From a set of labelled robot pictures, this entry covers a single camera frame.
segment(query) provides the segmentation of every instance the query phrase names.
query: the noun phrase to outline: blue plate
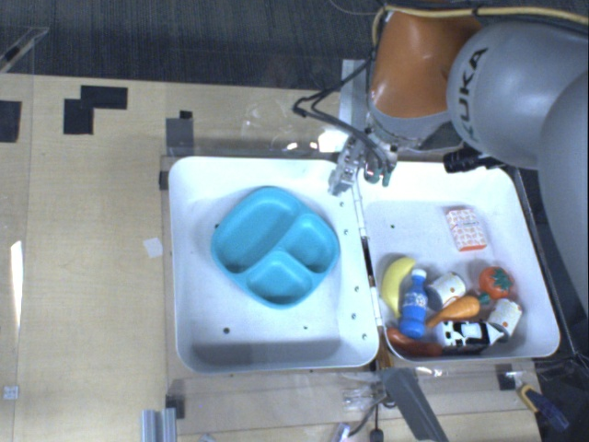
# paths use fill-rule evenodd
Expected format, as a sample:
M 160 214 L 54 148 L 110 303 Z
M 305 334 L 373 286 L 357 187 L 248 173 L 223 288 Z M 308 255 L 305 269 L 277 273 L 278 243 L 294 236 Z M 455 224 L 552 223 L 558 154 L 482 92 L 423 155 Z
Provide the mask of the blue plate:
M 213 234 L 215 263 L 246 293 L 272 308 L 308 297 L 340 256 L 333 230 L 291 193 L 256 190 Z

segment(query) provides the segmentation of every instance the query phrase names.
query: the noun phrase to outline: wooden table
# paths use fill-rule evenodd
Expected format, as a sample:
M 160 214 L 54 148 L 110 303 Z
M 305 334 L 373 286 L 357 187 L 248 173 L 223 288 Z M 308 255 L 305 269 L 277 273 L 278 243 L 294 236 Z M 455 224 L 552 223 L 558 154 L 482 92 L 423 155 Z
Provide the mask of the wooden table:
M 141 411 L 163 409 L 168 385 L 163 261 L 144 245 L 163 240 L 158 173 L 166 118 L 192 111 L 196 135 L 210 145 L 238 137 L 264 146 L 276 139 L 277 128 L 313 134 L 318 125 L 286 116 L 300 96 L 293 90 L 3 77 L 9 86 L 3 85 L 0 99 L 22 100 L 23 117 L 19 141 L 0 144 L 0 200 L 2 194 L 21 199 L 0 225 L 20 222 L 26 235 L 16 349 L 14 339 L 5 339 L 14 325 L 0 316 L 0 379 L 19 386 L 17 400 L 0 403 L 0 439 L 140 440 Z M 93 135 L 66 135 L 64 100 L 79 99 L 82 85 L 127 87 L 128 106 L 94 110 Z M 15 185 L 27 183 L 28 195 L 15 192 Z M 0 288 L 7 301 L 7 287 Z M 516 369 L 537 386 L 531 363 Z M 539 440 L 535 416 L 514 391 L 499 391 L 493 376 L 474 388 L 460 378 L 447 381 L 452 387 L 430 391 L 430 402 L 450 440 Z M 341 412 L 337 385 L 333 389 L 339 401 L 332 402 L 338 409 L 328 412 L 330 418 L 357 421 L 359 413 Z M 279 398 L 275 391 L 271 396 Z M 228 424 L 231 431 L 212 434 L 218 442 L 329 440 L 338 422 L 292 425 L 264 418 L 244 394 L 229 399 L 237 419 L 249 414 L 251 426 L 239 431 L 244 427 L 232 427 L 238 421 Z M 211 414 L 227 407 L 218 395 L 209 396 Z M 381 412 L 381 426 L 391 439 L 413 440 L 398 410 Z M 370 428 L 352 440 L 367 440 Z

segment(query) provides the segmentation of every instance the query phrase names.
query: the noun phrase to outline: blue marker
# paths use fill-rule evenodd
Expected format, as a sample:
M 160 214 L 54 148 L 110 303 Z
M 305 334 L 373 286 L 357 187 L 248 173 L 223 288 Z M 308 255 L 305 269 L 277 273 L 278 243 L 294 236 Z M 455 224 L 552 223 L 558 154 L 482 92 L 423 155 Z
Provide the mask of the blue marker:
M 401 308 L 401 320 L 398 329 L 411 339 L 421 339 L 425 333 L 425 313 L 427 311 L 427 295 L 423 283 L 427 273 L 422 269 L 411 272 L 413 285 L 407 290 Z

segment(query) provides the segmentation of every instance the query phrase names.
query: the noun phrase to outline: yellow banana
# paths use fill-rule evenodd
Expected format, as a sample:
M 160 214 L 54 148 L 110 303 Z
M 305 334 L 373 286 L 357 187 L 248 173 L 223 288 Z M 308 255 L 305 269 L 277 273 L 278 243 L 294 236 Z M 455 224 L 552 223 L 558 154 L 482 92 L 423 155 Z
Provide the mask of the yellow banana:
M 398 312 L 398 301 L 401 282 L 403 281 L 403 278 L 411 272 L 413 265 L 415 265 L 415 260 L 411 257 L 401 257 L 400 259 L 396 259 L 388 266 L 380 287 L 380 296 L 393 310 L 395 318 L 397 319 L 400 317 L 400 313 Z

